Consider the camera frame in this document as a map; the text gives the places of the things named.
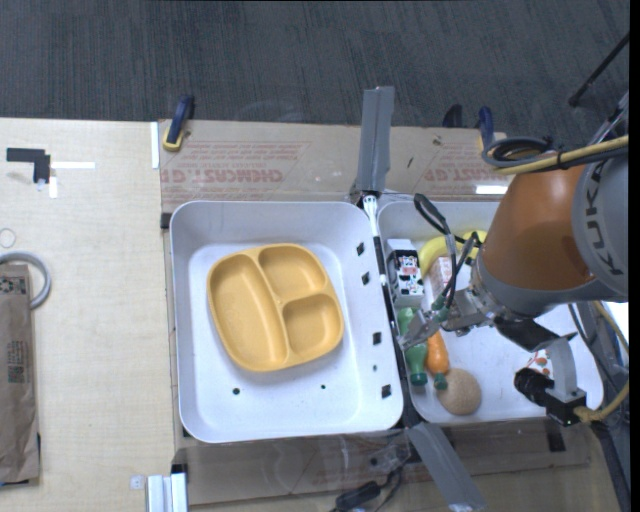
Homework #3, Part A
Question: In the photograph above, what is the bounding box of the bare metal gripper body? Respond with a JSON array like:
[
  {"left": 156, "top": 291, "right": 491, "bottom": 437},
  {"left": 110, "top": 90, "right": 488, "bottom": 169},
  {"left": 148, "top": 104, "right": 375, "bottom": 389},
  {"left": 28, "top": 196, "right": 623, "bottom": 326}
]
[{"left": 438, "top": 286, "right": 503, "bottom": 337}]

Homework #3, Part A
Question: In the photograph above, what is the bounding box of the green bottle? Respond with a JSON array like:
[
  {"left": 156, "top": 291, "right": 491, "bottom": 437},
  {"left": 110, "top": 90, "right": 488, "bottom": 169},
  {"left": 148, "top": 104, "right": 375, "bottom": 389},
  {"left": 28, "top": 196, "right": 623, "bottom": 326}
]
[{"left": 396, "top": 306, "right": 430, "bottom": 387}]

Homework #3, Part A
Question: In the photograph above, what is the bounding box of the orange carrot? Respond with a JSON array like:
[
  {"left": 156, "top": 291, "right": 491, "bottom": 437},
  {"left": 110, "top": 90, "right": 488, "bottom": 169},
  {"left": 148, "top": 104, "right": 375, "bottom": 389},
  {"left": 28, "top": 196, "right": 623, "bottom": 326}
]
[{"left": 425, "top": 329, "right": 451, "bottom": 392}]

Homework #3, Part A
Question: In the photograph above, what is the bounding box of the white and red packet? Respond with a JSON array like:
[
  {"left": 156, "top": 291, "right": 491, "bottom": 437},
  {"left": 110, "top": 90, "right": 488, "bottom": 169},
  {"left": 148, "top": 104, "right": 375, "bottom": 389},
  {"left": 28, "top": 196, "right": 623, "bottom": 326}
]
[{"left": 428, "top": 255, "right": 474, "bottom": 301}]

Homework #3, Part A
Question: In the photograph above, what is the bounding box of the white cow print carton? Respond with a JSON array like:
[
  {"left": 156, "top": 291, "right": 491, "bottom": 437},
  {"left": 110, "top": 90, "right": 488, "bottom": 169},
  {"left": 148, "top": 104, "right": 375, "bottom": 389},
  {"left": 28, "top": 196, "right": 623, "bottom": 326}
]
[{"left": 385, "top": 238, "right": 426, "bottom": 308}]

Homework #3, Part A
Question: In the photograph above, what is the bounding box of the white plastic tray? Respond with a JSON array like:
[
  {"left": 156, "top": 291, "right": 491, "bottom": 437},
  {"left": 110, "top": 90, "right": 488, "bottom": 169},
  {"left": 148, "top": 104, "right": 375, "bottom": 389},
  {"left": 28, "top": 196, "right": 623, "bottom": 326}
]
[
  {"left": 168, "top": 199, "right": 405, "bottom": 445},
  {"left": 375, "top": 199, "right": 607, "bottom": 427}
]

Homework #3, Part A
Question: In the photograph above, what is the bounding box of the tan bread roll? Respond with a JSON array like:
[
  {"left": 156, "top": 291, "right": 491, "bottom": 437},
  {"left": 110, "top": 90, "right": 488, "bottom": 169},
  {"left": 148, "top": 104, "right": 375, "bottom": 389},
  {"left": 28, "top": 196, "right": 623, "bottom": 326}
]
[{"left": 436, "top": 367, "right": 483, "bottom": 417}]

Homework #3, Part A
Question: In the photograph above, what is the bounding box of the yellow banana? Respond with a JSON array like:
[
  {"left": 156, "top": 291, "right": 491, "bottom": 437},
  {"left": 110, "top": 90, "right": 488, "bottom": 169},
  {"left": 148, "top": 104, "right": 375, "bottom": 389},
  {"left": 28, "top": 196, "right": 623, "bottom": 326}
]
[{"left": 417, "top": 229, "right": 489, "bottom": 277}]

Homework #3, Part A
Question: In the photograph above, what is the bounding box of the white packet with orange print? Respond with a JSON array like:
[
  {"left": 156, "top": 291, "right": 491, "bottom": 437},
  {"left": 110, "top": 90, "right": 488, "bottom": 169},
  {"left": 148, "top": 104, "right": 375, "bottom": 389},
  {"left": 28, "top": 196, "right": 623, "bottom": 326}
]
[{"left": 526, "top": 351, "right": 553, "bottom": 377}]

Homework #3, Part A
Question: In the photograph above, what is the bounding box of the yellow divided plate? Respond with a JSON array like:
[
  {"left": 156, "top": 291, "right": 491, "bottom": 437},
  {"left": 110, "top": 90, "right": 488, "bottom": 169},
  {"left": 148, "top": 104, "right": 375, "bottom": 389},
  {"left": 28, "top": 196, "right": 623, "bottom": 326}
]
[{"left": 206, "top": 242, "right": 346, "bottom": 374}]

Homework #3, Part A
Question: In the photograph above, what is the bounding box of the brown cardboard board red print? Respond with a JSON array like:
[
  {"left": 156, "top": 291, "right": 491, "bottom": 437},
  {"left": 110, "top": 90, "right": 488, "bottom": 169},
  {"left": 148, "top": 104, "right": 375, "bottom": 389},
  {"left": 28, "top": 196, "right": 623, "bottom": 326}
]
[{"left": 158, "top": 118, "right": 592, "bottom": 506}]

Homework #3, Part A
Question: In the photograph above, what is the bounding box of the brown paper bag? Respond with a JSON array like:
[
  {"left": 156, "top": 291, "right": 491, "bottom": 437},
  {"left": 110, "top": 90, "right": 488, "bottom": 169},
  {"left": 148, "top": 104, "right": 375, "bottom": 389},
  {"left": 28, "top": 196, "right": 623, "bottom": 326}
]
[{"left": 0, "top": 264, "right": 42, "bottom": 486}]

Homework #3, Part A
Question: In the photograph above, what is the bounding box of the black cylinder on white bracket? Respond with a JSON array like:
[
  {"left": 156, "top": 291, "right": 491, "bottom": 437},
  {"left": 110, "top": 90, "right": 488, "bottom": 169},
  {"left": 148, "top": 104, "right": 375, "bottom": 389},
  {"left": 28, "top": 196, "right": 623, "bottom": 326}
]
[{"left": 513, "top": 335, "right": 589, "bottom": 428}]

